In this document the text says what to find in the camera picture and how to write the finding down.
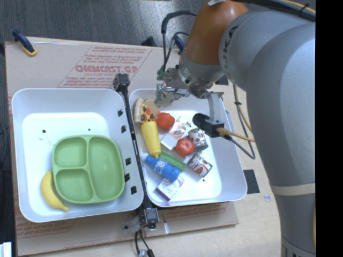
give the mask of white tray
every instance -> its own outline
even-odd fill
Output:
[[[137,99],[141,97],[143,100],[154,100],[155,91],[155,89],[138,89],[131,93],[130,108],[132,115]],[[175,119],[182,116],[190,123],[192,123],[194,114],[198,112],[208,116],[210,115],[208,100],[200,100],[194,96],[182,97],[178,101],[174,101],[171,107],[161,108],[161,111],[169,112]],[[232,127],[229,126],[227,114],[222,102],[220,111],[221,120],[225,122],[224,127],[232,130]],[[147,152],[147,148],[140,131],[140,125],[135,124],[135,133],[138,150],[141,155]],[[162,139],[166,131],[159,128],[159,134],[160,139]],[[204,178],[200,178],[198,174],[186,166],[185,170],[180,174],[185,182],[170,201],[165,200],[155,191],[156,187],[162,182],[163,177],[154,172],[148,164],[142,161],[148,196],[154,204],[165,208],[177,207],[235,201],[242,199],[246,195],[247,184],[235,145],[221,137],[210,138],[207,135],[205,137],[209,147],[199,154],[213,165],[211,171]],[[161,147],[163,150],[168,151],[163,145]],[[178,156],[178,158],[187,162],[191,158],[191,155],[185,158]]]
[[[122,97],[110,89],[23,89],[12,100],[19,206],[33,222],[134,210],[143,201],[130,128]],[[44,174],[52,170],[54,144],[71,135],[96,134],[119,146],[126,177],[122,195],[94,204],[71,204],[68,212],[50,208],[40,191]]]

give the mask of red tomato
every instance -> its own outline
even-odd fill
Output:
[[[168,130],[175,123],[175,118],[166,112],[160,112],[157,115],[156,123],[160,128]]]
[[[194,144],[191,140],[184,137],[179,139],[176,143],[176,152],[179,153],[181,156],[187,156],[192,154],[194,151]]]

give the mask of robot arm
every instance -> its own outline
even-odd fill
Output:
[[[208,2],[196,17],[179,65],[167,70],[158,85],[155,102],[167,106],[188,94],[207,98],[211,115],[208,125],[200,126],[206,132],[219,121],[214,100],[222,93],[210,93],[213,83],[226,75],[243,89],[277,201],[282,253],[315,256],[315,15]]]

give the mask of red and white can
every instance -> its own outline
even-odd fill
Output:
[[[199,128],[193,128],[188,132],[188,136],[194,144],[194,151],[201,152],[208,147],[203,130]]]
[[[198,173],[201,177],[205,177],[212,168],[212,165],[198,153],[193,155],[193,157],[188,161],[187,166]]]

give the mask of cardboard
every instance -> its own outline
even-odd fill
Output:
[[[34,57],[20,43],[5,43],[8,81],[13,190],[19,256],[131,240],[123,223],[137,213],[83,217],[49,223],[33,223],[23,217],[18,205],[11,100],[23,88],[112,88],[117,73],[129,74],[129,94],[137,88],[155,88],[156,72],[163,62],[160,48],[40,39],[29,37],[37,49]],[[178,62],[173,52],[169,64]],[[232,202],[177,207],[159,211],[160,222],[146,236],[160,236],[238,223]]]

